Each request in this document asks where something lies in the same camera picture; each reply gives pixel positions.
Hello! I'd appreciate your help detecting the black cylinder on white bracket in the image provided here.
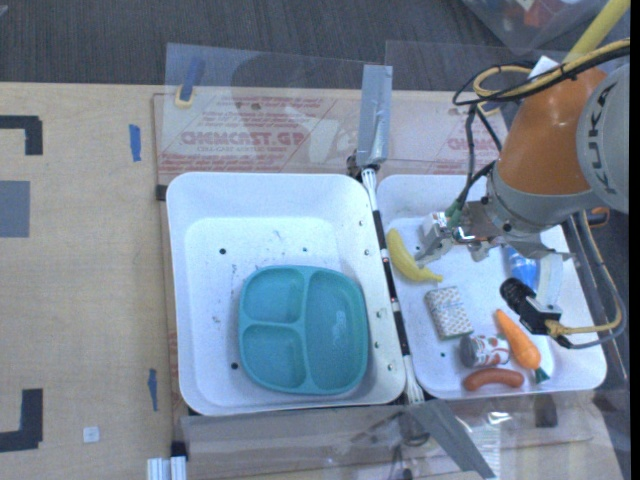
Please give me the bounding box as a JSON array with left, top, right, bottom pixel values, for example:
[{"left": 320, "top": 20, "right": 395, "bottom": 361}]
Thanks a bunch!
[{"left": 499, "top": 250, "right": 566, "bottom": 337}]

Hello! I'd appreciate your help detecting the green divided plate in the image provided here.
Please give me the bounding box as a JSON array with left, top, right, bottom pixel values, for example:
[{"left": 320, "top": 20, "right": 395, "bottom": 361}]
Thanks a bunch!
[{"left": 237, "top": 264, "right": 371, "bottom": 396}]

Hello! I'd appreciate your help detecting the brown cardboard board red print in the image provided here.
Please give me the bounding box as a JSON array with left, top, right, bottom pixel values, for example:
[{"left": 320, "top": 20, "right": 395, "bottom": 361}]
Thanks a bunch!
[{"left": 152, "top": 90, "right": 604, "bottom": 450}]

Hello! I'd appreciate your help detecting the thin black and white rod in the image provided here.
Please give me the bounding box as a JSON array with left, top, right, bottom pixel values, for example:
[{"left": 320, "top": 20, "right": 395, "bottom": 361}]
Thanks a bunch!
[{"left": 360, "top": 167, "right": 426, "bottom": 405}]

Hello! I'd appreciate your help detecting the brown sausage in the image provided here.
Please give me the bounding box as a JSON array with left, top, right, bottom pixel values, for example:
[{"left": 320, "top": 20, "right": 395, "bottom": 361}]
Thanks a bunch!
[{"left": 462, "top": 367, "right": 526, "bottom": 393}]

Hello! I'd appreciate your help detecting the white patterned carton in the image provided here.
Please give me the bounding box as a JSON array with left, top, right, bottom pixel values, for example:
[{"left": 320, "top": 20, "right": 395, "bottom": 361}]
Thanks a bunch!
[{"left": 424, "top": 285, "right": 475, "bottom": 341}]

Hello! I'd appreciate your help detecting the white plastic tray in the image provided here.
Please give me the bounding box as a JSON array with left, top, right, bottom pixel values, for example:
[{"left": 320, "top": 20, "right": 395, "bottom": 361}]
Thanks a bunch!
[
  {"left": 375, "top": 174, "right": 609, "bottom": 402},
  {"left": 164, "top": 171, "right": 407, "bottom": 417}
]

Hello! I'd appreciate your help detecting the yellow banana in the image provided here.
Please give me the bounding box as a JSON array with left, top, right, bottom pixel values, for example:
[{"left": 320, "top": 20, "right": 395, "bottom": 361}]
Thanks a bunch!
[{"left": 385, "top": 227, "right": 445, "bottom": 285}]

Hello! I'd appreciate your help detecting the small white and red can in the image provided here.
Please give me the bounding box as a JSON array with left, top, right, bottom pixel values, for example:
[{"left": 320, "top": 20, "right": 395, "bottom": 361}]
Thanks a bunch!
[{"left": 459, "top": 334, "right": 512, "bottom": 369}]

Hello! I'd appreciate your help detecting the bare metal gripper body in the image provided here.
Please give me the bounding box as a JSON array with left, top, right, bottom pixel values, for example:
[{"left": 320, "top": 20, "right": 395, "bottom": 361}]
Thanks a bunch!
[{"left": 458, "top": 200, "right": 507, "bottom": 243}]

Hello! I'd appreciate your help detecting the orange carrot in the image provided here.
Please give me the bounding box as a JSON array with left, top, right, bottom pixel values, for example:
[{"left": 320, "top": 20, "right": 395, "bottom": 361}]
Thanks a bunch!
[{"left": 494, "top": 308, "right": 552, "bottom": 385}]

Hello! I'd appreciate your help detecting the blue plastic bottle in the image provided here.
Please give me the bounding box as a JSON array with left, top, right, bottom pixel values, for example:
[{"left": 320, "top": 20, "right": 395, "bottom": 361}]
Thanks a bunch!
[{"left": 504, "top": 247, "right": 539, "bottom": 292}]

